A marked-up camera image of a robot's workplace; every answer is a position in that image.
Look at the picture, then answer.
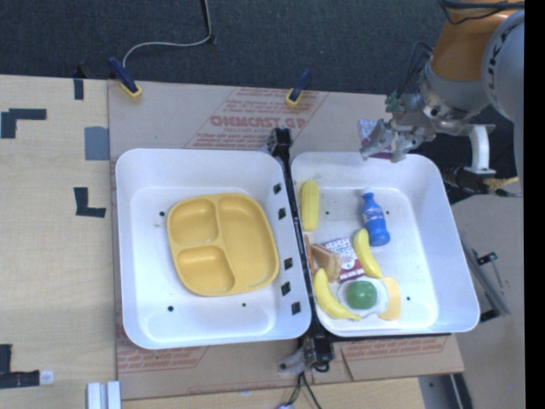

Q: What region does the white plastic tray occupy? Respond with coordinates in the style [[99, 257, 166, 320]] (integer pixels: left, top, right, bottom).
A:
[[114, 147, 313, 351], [290, 151, 482, 338]]

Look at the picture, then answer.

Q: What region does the brown cardboard board, red print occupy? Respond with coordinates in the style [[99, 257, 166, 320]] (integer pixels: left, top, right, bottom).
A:
[[106, 78, 466, 400]]

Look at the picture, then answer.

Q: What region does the tan bread slice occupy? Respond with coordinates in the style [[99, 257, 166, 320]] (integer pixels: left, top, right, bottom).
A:
[[309, 242, 343, 284]]

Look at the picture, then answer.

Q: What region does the black block with thin wires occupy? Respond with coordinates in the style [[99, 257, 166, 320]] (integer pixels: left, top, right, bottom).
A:
[[302, 336, 336, 372], [269, 127, 295, 158]]

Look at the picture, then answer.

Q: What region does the white fried egg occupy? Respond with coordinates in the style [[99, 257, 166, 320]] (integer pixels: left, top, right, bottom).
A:
[[336, 276, 391, 319]]

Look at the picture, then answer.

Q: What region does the yellow cheese slice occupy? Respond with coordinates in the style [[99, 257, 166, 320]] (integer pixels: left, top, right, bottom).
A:
[[376, 275, 403, 322]]

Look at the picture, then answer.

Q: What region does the blue bottle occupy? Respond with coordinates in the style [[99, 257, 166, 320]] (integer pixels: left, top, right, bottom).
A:
[[360, 187, 392, 248]]

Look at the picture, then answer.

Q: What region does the yellow corn cob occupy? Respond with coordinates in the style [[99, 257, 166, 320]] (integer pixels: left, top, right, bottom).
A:
[[300, 180, 321, 233]]

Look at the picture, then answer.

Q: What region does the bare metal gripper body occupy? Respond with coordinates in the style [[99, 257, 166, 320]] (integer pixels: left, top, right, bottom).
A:
[[389, 95, 474, 145]]

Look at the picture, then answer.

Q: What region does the black cylinder on white bracket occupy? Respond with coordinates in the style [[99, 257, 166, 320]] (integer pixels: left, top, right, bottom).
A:
[[441, 124, 498, 194]]

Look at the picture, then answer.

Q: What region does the green apple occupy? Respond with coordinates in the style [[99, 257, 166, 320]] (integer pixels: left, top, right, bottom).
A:
[[344, 279, 379, 311]]

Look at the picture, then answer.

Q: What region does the yellow banana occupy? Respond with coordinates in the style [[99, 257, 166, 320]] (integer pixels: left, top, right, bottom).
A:
[[352, 228, 385, 280], [312, 267, 361, 323]]

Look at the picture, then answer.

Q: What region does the thin black and white rod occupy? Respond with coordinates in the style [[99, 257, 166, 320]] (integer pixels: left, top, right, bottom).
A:
[[278, 141, 327, 377]]

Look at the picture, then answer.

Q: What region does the yellow divided plate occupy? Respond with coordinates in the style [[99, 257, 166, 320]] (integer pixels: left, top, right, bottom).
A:
[[165, 193, 281, 298]]

